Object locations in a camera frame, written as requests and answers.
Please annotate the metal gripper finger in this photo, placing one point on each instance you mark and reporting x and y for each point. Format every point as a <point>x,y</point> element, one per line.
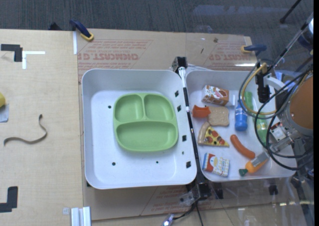
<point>260,159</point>

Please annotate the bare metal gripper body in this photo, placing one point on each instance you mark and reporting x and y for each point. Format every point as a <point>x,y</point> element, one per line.
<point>284,140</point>

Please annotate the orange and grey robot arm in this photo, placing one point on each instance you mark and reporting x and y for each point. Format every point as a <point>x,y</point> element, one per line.
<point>302,102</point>

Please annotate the orange bottle with green cap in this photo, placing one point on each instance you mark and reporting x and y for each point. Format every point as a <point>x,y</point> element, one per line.
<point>251,167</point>

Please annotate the orange toy sausage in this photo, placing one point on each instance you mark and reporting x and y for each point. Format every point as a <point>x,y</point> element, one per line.
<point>240,146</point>

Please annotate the blue bottle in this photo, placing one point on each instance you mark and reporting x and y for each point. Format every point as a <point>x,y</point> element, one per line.
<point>240,120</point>

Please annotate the white red and blue carton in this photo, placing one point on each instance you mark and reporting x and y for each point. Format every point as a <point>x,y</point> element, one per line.
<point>216,164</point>

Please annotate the toy pizza slice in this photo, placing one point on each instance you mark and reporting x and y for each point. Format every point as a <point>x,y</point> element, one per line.
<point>213,137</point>

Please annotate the toy bread slice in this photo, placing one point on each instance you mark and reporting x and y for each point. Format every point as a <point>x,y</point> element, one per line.
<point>218,116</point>

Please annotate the red-orange toy pepper piece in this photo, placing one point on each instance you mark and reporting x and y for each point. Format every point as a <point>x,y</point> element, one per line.
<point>199,112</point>

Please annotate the brown and white carton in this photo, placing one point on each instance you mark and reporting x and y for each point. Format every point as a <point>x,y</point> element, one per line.
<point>214,95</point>

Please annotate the white plastic tray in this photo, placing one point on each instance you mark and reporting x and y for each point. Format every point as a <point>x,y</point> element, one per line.
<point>224,80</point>
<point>139,167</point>

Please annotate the green divided plate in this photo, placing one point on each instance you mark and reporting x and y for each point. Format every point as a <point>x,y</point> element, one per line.
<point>145,132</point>

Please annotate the brown cardboard board red print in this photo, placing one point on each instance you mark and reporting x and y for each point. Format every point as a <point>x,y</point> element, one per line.
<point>159,50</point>

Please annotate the brown curled strip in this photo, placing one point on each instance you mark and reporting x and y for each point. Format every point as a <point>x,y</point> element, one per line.
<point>27,142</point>

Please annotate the yellow rounded object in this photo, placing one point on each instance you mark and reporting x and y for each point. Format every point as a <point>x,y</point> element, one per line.
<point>1,99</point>

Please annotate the black cylinder on white bracket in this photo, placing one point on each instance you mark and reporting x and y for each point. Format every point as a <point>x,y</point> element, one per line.
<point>263,90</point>

